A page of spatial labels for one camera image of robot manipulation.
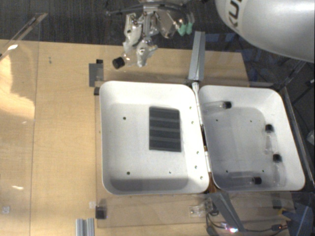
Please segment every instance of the metal frame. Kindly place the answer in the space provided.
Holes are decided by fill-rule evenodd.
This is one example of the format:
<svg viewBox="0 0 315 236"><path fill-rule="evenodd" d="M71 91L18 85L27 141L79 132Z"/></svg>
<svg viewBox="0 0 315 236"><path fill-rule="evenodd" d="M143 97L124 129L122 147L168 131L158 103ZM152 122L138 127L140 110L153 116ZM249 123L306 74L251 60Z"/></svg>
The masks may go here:
<svg viewBox="0 0 315 236"><path fill-rule="evenodd" d="M219 212L225 218L227 224L233 228L237 228L239 232L246 232L239 216L237 215L230 197L225 192L217 192L210 194L212 202L216 205Z"/></svg>
<svg viewBox="0 0 315 236"><path fill-rule="evenodd" d="M295 143L298 147L299 157L302 163L302 168L304 170L304 175L308 176L308 182L306 182L304 189L305 190L314 190L315 189L315 177L314 177L314 166L312 165L312 160L307 153L307 148L305 144L305 139L301 135L301 131L299 125L297 123L293 107L291 104L291 100L287 91L287 88L284 87L280 91L280 95L284 101L284 105L286 107L286 112L289 117L289 121L291 124L292 133L295 139Z"/></svg>
<svg viewBox="0 0 315 236"><path fill-rule="evenodd" d="M77 219L75 222L76 236L95 236L94 219Z"/></svg>
<svg viewBox="0 0 315 236"><path fill-rule="evenodd" d="M188 75L189 80L194 81L203 80L205 69L205 49L206 49L205 32L195 31Z"/></svg>

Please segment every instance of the table surface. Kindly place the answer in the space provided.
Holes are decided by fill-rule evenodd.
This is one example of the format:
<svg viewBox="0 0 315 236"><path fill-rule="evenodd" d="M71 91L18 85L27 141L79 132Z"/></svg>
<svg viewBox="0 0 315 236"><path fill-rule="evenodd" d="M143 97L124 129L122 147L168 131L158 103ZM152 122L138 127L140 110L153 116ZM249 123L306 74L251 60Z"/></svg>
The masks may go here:
<svg viewBox="0 0 315 236"><path fill-rule="evenodd" d="M0 40L0 46L7 41ZM114 70L121 46L22 41L0 61L0 234L69 236L95 216L95 97L89 63L104 72L185 78L190 50L158 49L146 67ZM248 81L240 53L206 52L205 77ZM206 235L205 225L95 228L95 235Z"/></svg>

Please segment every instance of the transparent plastic piece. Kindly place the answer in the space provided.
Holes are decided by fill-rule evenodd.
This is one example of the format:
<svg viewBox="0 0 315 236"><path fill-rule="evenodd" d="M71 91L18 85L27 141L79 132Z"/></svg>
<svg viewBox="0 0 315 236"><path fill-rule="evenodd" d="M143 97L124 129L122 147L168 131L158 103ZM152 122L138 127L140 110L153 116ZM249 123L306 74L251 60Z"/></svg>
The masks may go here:
<svg viewBox="0 0 315 236"><path fill-rule="evenodd" d="M285 186L286 176L284 163L282 157L279 154L273 155L273 165L272 165L272 181L273 185L276 187Z"/></svg>
<svg viewBox="0 0 315 236"><path fill-rule="evenodd" d="M273 129L271 124L266 125L266 146L265 146L265 154L272 155L274 153L278 153L278 141L277 135Z"/></svg>
<svg viewBox="0 0 315 236"><path fill-rule="evenodd" d="M315 140L314 140L314 130L312 130L312 131L308 134L307 140L308 140L311 144L313 144L313 146L314 146L314 144L315 144Z"/></svg>
<svg viewBox="0 0 315 236"><path fill-rule="evenodd" d="M24 26L0 40L0 234L30 235L32 157L40 21L14 18Z"/></svg>
<svg viewBox="0 0 315 236"><path fill-rule="evenodd" d="M207 102L207 103L202 104L201 106L204 114L224 111L226 109L230 109L231 107L232 107L232 103L229 101Z"/></svg>
<svg viewBox="0 0 315 236"><path fill-rule="evenodd" d="M260 175L255 172L230 172L228 177L233 181L233 184L243 188L250 188L262 183Z"/></svg>

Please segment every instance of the black small object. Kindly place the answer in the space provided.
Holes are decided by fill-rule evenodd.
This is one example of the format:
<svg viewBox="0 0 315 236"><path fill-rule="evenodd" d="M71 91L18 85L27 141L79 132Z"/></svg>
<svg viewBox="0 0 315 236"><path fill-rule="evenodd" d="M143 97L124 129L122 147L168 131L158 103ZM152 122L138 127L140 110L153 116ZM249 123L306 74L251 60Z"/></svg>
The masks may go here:
<svg viewBox="0 0 315 236"><path fill-rule="evenodd" d="M123 67L124 65L125 65L125 61L122 57L119 57L117 59L113 59L113 66L116 69L119 69L119 68Z"/></svg>
<svg viewBox="0 0 315 236"><path fill-rule="evenodd" d="M94 88L94 96L99 95L99 87Z"/></svg>
<svg viewBox="0 0 315 236"><path fill-rule="evenodd" d="M106 208L102 206L95 207L95 218L96 219L106 219Z"/></svg>
<svg viewBox="0 0 315 236"><path fill-rule="evenodd" d="M268 131L274 132L274 127L273 127L273 125L267 124L267 125L265 126L265 131L266 131L266 132L268 132Z"/></svg>
<svg viewBox="0 0 315 236"><path fill-rule="evenodd" d="M261 177L253 177L252 181L254 182L254 184L261 184L262 183Z"/></svg>
<svg viewBox="0 0 315 236"><path fill-rule="evenodd" d="M282 157L281 157L279 154L273 154L272 160L273 160L274 162L279 163L279 162L282 162Z"/></svg>
<svg viewBox="0 0 315 236"><path fill-rule="evenodd" d="M230 101L225 101L225 109L229 109L232 107L232 103Z"/></svg>

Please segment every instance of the metal bracket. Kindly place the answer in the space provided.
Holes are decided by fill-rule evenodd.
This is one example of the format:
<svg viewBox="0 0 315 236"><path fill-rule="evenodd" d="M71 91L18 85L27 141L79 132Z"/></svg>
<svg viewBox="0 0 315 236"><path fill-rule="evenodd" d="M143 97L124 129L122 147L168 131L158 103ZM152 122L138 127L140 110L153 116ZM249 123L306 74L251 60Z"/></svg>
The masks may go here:
<svg viewBox="0 0 315 236"><path fill-rule="evenodd" d="M212 193L210 197L229 226L237 228L239 232L246 232L227 193Z"/></svg>
<svg viewBox="0 0 315 236"><path fill-rule="evenodd" d="M97 59L96 64L89 64L89 86L95 87L95 81L104 80L103 60Z"/></svg>
<svg viewBox="0 0 315 236"><path fill-rule="evenodd" d="M205 32L196 31L193 39L193 48L189 67L189 80L202 81L205 69Z"/></svg>
<svg viewBox="0 0 315 236"><path fill-rule="evenodd" d="M107 217L106 200L101 199L99 204L95 207L95 218L96 219L106 219L106 217Z"/></svg>
<svg viewBox="0 0 315 236"><path fill-rule="evenodd" d="M94 219L87 220L78 218L75 223L76 236L95 236Z"/></svg>

